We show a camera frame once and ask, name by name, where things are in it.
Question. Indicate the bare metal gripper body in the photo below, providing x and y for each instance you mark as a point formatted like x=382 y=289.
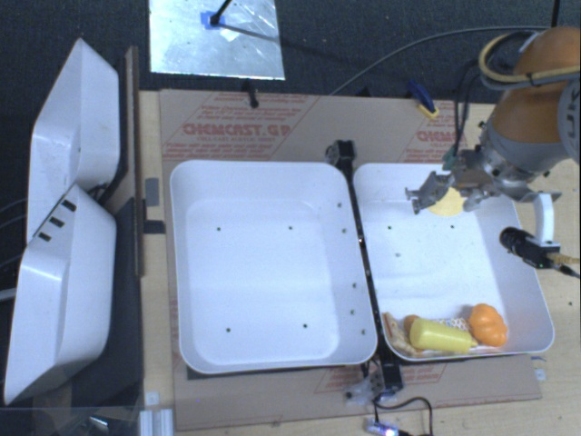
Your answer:
x=472 y=173

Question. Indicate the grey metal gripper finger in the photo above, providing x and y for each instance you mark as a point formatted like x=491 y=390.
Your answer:
x=431 y=191
x=474 y=199

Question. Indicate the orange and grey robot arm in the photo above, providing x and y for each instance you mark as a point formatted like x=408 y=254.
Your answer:
x=526 y=116

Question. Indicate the yellow round biscuit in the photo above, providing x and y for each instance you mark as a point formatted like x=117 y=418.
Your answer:
x=447 y=207

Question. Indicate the white plastic tray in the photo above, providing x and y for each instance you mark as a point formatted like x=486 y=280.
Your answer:
x=431 y=266
x=263 y=266

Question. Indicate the thin black rod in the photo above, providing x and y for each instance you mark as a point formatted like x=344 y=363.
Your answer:
x=363 y=252

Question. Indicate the white and yellow net packet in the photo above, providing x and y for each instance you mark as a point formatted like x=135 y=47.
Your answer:
x=456 y=322

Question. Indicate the orange toy pumpkin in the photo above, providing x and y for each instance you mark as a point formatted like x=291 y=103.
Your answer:
x=488 y=325

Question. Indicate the yellow squeeze bottle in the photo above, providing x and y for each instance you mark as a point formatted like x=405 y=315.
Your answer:
x=438 y=336

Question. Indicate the toy pizza slice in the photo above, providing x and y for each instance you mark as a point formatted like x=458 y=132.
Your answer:
x=397 y=336

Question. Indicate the brown cardboard board, red print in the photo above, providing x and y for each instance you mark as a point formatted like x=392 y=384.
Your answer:
x=236 y=130

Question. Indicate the black cylinder on white bracket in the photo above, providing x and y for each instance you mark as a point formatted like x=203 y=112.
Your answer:
x=528 y=245

